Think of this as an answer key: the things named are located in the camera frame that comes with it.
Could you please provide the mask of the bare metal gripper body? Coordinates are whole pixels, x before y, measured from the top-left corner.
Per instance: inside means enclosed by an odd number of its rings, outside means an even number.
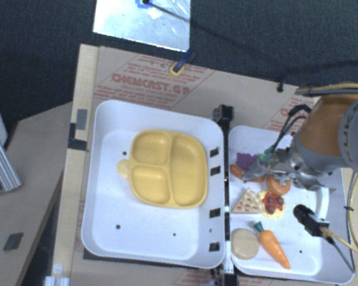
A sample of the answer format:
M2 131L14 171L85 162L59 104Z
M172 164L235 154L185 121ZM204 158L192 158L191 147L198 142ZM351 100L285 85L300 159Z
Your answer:
M316 191L325 186L319 181L323 172L312 170L291 148L278 148L275 151L268 148L257 157L255 167L266 169L266 176L285 175L295 186L309 191Z

